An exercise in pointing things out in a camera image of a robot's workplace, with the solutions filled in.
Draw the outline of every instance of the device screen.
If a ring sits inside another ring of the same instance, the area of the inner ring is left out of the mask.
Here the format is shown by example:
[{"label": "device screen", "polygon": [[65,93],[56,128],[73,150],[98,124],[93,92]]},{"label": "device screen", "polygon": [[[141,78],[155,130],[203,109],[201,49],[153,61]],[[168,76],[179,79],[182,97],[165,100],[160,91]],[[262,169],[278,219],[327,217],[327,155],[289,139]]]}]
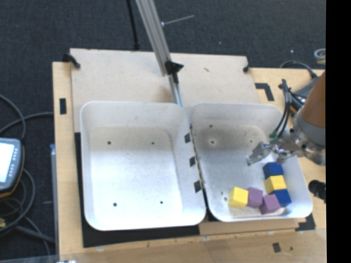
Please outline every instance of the device screen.
[{"label": "device screen", "polygon": [[14,149],[15,146],[13,144],[0,142],[0,182],[6,181]]}]

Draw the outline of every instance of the wooden table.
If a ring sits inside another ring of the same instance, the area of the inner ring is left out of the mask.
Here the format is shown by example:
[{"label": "wooden table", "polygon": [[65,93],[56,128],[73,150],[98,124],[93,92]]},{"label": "wooden table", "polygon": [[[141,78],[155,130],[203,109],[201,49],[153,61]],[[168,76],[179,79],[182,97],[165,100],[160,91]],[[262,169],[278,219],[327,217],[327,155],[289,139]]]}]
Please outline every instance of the wooden table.
[{"label": "wooden table", "polygon": [[[284,98],[278,85],[282,78],[293,90],[310,82],[309,73],[299,69],[251,68],[249,77],[255,83],[270,86],[275,101],[269,101],[265,91],[257,89],[261,103],[273,104],[281,109]],[[204,222],[200,224],[200,236],[196,237],[84,248],[73,136],[70,63],[53,63],[53,92],[59,253],[62,260],[115,262],[118,258],[119,262],[141,259],[143,262],[240,262],[244,259],[252,261],[255,254],[262,254],[261,262],[294,262],[298,257],[306,262],[326,260],[326,205],[317,198],[313,198],[315,230],[296,232],[295,229],[306,219],[265,220],[264,224],[259,221],[242,222],[239,225]],[[65,112],[62,110],[62,99],[65,99]],[[300,158],[299,162],[307,183],[314,179],[326,181],[325,167],[318,167],[305,158]]]}]

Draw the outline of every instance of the black corner clip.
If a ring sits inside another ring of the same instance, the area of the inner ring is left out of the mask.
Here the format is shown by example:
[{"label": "black corner clip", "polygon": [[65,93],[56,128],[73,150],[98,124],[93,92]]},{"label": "black corner clip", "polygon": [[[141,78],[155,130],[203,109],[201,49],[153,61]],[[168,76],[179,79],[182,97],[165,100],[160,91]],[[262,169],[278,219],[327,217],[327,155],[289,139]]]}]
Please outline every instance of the black corner clip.
[{"label": "black corner clip", "polygon": [[69,53],[65,53],[62,57],[63,62],[72,62],[75,68],[81,68],[81,65],[77,62],[77,60]]},{"label": "black corner clip", "polygon": [[173,76],[173,81],[176,84],[179,84],[178,72],[184,67],[182,64],[177,64],[175,62],[167,61],[165,63],[167,74]]}]

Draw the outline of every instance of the black pole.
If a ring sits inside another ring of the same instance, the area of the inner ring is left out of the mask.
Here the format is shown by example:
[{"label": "black pole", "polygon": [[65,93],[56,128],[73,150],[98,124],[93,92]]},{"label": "black pole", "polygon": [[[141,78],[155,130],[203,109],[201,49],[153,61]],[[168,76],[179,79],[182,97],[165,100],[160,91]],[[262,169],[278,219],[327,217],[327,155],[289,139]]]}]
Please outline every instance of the black pole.
[{"label": "black pole", "polygon": [[126,1],[127,1],[128,12],[129,12],[129,18],[131,19],[132,30],[133,30],[134,50],[139,50],[140,49],[140,44],[139,44],[139,41],[138,41],[137,29],[135,27],[131,0],[126,0]]}]

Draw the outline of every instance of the light wood surface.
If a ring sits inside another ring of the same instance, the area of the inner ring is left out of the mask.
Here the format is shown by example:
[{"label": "light wood surface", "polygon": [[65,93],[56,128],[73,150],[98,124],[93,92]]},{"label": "light wood surface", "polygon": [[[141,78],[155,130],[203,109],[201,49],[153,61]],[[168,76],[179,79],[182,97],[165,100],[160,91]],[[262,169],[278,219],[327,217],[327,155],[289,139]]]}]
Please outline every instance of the light wood surface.
[{"label": "light wood surface", "polygon": [[[258,90],[257,94],[260,101],[262,103],[275,104],[278,107],[281,107],[281,103],[284,102],[282,100],[281,90],[278,88],[282,78],[285,78],[288,85],[292,88],[303,87],[309,81],[308,73],[302,70],[252,68],[250,73],[255,83],[269,83],[274,94],[275,101],[268,102],[264,92]],[[226,262],[218,261],[217,259],[221,259],[221,256],[229,256],[234,252],[233,248],[237,245],[235,242],[237,238],[245,238],[245,240],[242,241],[242,244],[245,245],[245,243],[247,243],[248,245],[251,245],[250,241],[256,241],[257,237],[270,237],[273,234],[274,237],[279,238],[280,234],[284,234],[281,240],[284,239],[287,242],[287,245],[289,241],[298,242],[297,238],[301,236],[301,234],[295,232],[295,227],[298,226],[299,222],[305,221],[304,219],[289,220],[288,222],[266,222],[266,226],[262,226],[262,224],[258,223],[253,225],[242,224],[237,225],[236,227],[230,225],[216,226],[213,223],[204,222],[201,224],[202,227],[200,226],[201,235],[203,236],[199,237],[143,241],[113,244],[105,247],[83,248],[73,136],[74,127],[70,64],[63,62],[53,63],[53,90],[58,181],[59,250],[61,255],[79,254],[79,256],[82,257],[84,254],[89,254],[90,259],[96,259],[98,257],[105,262],[114,262],[116,256],[120,258],[120,262],[131,262],[131,257],[133,257],[133,260],[135,260],[135,258],[143,258],[143,261],[145,261],[144,259],[146,259],[145,262],[161,262],[162,260],[173,262],[171,261],[173,259],[175,260],[174,262],[179,262],[180,260],[186,262],[192,262],[192,260],[193,262]],[[59,99],[61,98],[66,99],[67,114],[65,115],[60,115],[59,112]],[[301,158],[299,161],[306,182],[313,179],[325,181],[325,167],[315,166],[305,158]],[[311,233],[303,232],[304,237],[306,237],[304,241],[312,242],[315,241],[315,238],[318,238],[321,239],[321,245],[323,246],[326,234],[326,205],[322,200],[316,198],[313,198],[313,203],[313,216],[317,225],[317,230],[312,231]],[[216,244],[212,243],[213,241],[208,241],[209,239],[216,240]],[[264,238],[259,241],[262,245],[264,245],[264,242]]]}]

